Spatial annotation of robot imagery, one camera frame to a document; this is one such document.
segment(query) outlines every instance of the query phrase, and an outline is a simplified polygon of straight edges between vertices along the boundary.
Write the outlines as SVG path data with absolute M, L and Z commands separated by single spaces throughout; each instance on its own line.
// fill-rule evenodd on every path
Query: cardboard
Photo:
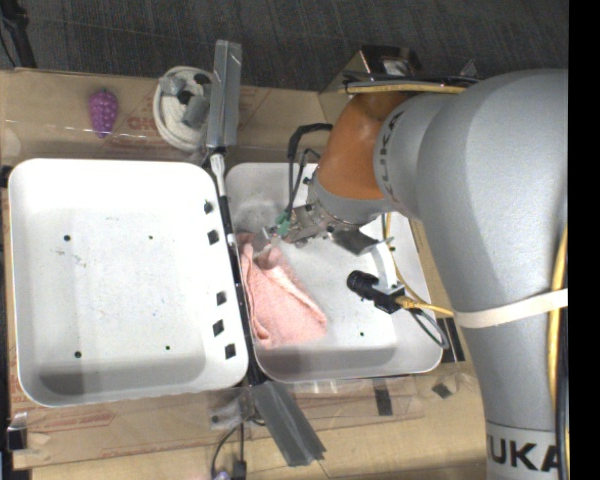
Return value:
M 13 167 L 35 157 L 184 159 L 186 155 L 159 138 L 152 122 L 156 84 L 153 79 L 96 74 L 0 71 L 2 165 Z M 115 131 L 104 140 L 90 130 L 85 104 L 102 87 L 114 91 L 120 101 Z M 227 163 L 284 161 L 296 128 L 325 120 L 318 93 L 243 87 L 239 147 Z M 303 145 L 320 150 L 326 138 L 324 132 L 310 134 Z M 212 428 L 209 415 L 223 400 L 237 396 L 239 388 L 69 408 L 42 407 L 23 393 L 17 378 L 6 190 L 2 207 L 11 416 L 24 419 L 28 441 L 25 449 L 14 452 L 15 468 L 34 468 L 34 478 L 145 478 L 145 473 L 146 478 L 195 478 L 194 473 L 206 472 L 224 433 Z M 434 280 L 433 301 L 445 305 L 448 300 L 426 237 L 417 228 L 414 234 L 425 277 Z M 386 379 L 389 416 L 379 415 L 371 380 L 297 386 L 295 397 L 324 439 L 327 460 L 324 465 L 286 468 L 269 432 L 251 425 L 246 448 L 255 468 L 250 465 L 249 478 L 350 477 L 458 464 L 466 471 L 480 464 L 484 422 L 471 364 L 444 366 L 423 376 Z M 445 382 L 453 393 L 442 403 L 431 391 L 438 382 Z M 413 478 L 430 478 L 426 471 L 422 474 Z

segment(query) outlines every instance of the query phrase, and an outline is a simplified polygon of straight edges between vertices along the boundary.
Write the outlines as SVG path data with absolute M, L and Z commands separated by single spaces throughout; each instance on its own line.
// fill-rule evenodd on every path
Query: robotic arm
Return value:
M 567 82 L 567 71 L 536 70 L 459 95 L 354 96 L 285 240 L 328 235 L 359 254 L 375 243 L 359 227 L 398 211 L 423 223 L 458 314 L 551 291 L 567 223 Z M 484 401 L 490 480 L 565 478 L 548 320 L 463 330 Z

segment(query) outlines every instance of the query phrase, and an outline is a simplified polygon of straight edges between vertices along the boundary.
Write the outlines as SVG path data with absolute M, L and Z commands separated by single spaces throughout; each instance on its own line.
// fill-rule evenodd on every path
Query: pink cloth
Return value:
M 318 339 L 327 317 L 295 278 L 277 247 L 253 259 L 253 235 L 240 234 L 240 263 L 251 308 L 251 326 L 266 348 Z

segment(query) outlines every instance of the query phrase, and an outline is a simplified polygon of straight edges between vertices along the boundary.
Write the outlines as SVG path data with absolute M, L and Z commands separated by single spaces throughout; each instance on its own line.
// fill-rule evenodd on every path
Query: dark floor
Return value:
M 243 82 L 319 90 L 362 44 L 410 47 L 429 73 L 568 66 L 569 0 L 20 0 L 41 69 L 157 77 L 243 45 Z M 7 44 L 14 55 L 8 34 Z M 0 69 L 10 68 L 0 45 Z M 0 291 L 0 378 L 6 371 Z M 0 448 L 4 415 L 0 383 Z

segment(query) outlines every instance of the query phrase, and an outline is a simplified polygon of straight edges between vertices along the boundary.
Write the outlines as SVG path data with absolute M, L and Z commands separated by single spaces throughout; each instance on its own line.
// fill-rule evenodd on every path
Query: white strap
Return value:
M 541 315 L 569 305 L 568 288 L 555 292 L 541 293 L 528 299 L 507 304 L 494 309 L 485 309 L 474 313 L 456 312 L 456 322 L 461 327 L 483 329 L 494 325 L 522 320 L 530 316 Z

